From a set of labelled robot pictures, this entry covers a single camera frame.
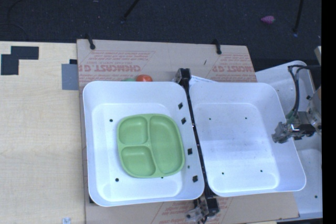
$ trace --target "white tray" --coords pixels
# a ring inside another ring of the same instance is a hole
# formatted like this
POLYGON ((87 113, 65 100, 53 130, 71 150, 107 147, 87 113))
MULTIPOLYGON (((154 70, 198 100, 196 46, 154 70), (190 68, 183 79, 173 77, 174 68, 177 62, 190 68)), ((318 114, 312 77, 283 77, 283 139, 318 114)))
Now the white tray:
POLYGON ((265 83, 198 82, 190 89, 210 189, 219 196, 298 191, 306 177, 293 140, 274 143, 285 122, 265 83))
POLYGON ((203 174, 186 94, 180 85, 174 82, 94 81, 83 90, 83 104, 89 194, 96 204, 108 207, 192 200, 202 195, 203 174), (122 168, 117 145, 118 122, 126 116, 146 113, 170 116, 180 129, 185 164, 175 175, 134 178, 122 168))

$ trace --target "green divided plate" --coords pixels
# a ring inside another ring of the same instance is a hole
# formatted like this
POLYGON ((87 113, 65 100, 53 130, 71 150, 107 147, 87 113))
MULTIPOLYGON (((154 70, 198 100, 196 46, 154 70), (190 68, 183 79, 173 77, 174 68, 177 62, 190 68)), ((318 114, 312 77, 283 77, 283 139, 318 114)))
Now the green divided plate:
POLYGON ((123 118, 117 129, 119 157, 131 176, 170 176, 184 165, 184 150, 175 121, 163 114, 123 118))

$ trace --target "cardboard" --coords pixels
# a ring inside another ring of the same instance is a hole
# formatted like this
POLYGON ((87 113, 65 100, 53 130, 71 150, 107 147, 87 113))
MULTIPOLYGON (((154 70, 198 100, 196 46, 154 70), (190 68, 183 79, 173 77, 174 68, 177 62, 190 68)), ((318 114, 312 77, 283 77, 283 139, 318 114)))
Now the cardboard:
MULTIPOLYGON (((154 81, 172 81, 179 68, 190 68, 192 75, 218 82, 256 82, 247 47, 221 45, 222 54, 218 55, 215 45, 208 44, 115 40, 93 40, 93 43, 95 50, 90 49, 88 40, 77 40, 87 224, 190 223, 185 218, 194 208, 190 200, 117 207, 90 203, 82 91, 91 81, 121 81, 139 74, 148 74, 154 81)), ((236 224, 298 217, 292 193, 217 197, 217 201, 220 212, 206 223, 236 224)))

